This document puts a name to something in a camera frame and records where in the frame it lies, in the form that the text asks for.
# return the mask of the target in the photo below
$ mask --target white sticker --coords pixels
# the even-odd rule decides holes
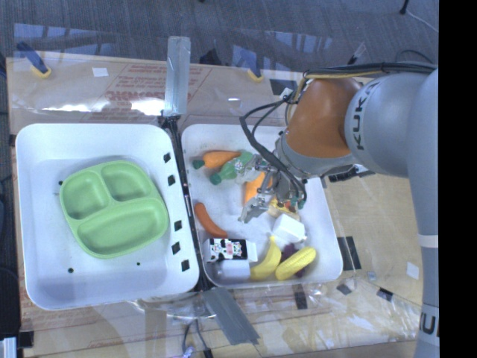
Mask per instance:
[[[92,73],[95,77],[107,77],[109,75],[107,68],[92,68]]]
[[[419,280],[419,267],[408,262],[408,268],[406,270],[406,273],[408,276],[415,278],[416,280]]]
[[[369,272],[367,273],[367,279],[368,279],[369,281],[376,281],[376,273],[373,272],[373,271],[369,271]]]
[[[293,90],[290,89],[289,87],[286,87],[286,88],[282,91],[282,94],[280,94],[280,98],[283,99],[283,97],[285,97],[286,95],[289,95],[291,92],[293,92]]]

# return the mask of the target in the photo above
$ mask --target yellow toy banana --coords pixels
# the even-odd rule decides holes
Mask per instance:
[[[260,264],[250,268],[250,279],[264,280],[270,276],[274,273],[278,264],[280,264],[281,258],[282,252],[275,243],[275,236],[270,236],[270,246],[268,247],[267,254]]]
[[[275,271],[277,280],[286,280],[295,273],[311,264],[316,257],[316,249],[311,246],[301,248],[288,259],[280,263]]]

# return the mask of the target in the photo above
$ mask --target green divided plate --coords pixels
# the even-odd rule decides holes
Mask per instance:
[[[68,176],[60,201],[79,245],[94,257],[133,252],[159,239],[169,226],[167,207],[154,182],[126,160]]]

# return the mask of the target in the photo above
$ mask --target orange toy carrot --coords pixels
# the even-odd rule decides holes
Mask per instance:
[[[220,228],[214,221],[210,218],[207,208],[204,203],[196,203],[194,205],[194,212],[199,219],[199,222],[202,224],[204,229],[210,233],[211,236],[217,239],[226,239],[227,232]]]
[[[253,198],[253,196],[256,195],[256,191],[262,186],[264,179],[265,173],[261,171],[260,175],[255,180],[252,180],[245,184],[244,204],[246,204],[251,198]]]
[[[202,166],[205,166],[208,169],[215,169],[217,167],[222,167],[229,160],[239,156],[240,152],[238,151],[209,151],[202,156],[201,160],[192,161],[192,165],[196,170]]]

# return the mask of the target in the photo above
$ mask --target white box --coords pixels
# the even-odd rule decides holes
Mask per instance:
[[[165,131],[153,125],[29,125],[16,138],[16,158],[25,285],[38,307],[68,309],[193,289],[198,261]],[[168,209],[169,229],[138,251],[98,259],[85,253],[70,231],[59,182],[88,166],[118,159],[136,162],[156,184]]]
[[[282,130],[283,128],[273,126],[258,127],[256,138],[268,150],[273,151],[278,133]],[[268,213],[263,213],[247,224],[239,222],[238,218],[244,204],[244,187],[237,185],[233,180],[225,180],[214,186],[209,181],[209,176],[216,170],[209,171],[205,167],[196,170],[192,167],[192,161],[207,151],[246,150],[256,153],[241,126],[191,125],[183,132],[182,146],[192,205],[194,206],[198,201],[203,202],[210,218],[228,232],[229,238],[246,239],[256,243],[260,262],[266,255],[269,236],[272,234],[276,219]],[[283,285],[284,283],[323,283],[338,278],[343,270],[343,259],[320,179],[309,180],[306,189],[308,199],[305,207],[300,211],[301,222],[307,230],[307,238],[303,245],[313,246],[317,250],[317,258],[307,267],[306,273],[301,278],[278,281],[274,275],[271,275],[263,281],[247,280],[231,283],[217,278],[213,264],[203,262],[208,278],[217,286],[231,289]],[[195,224],[202,247],[203,242],[210,236],[197,219]]]
[[[303,242],[306,239],[303,223],[293,219],[286,213],[278,216],[271,232],[276,236],[275,241],[279,244],[280,249],[283,249],[287,244]]]

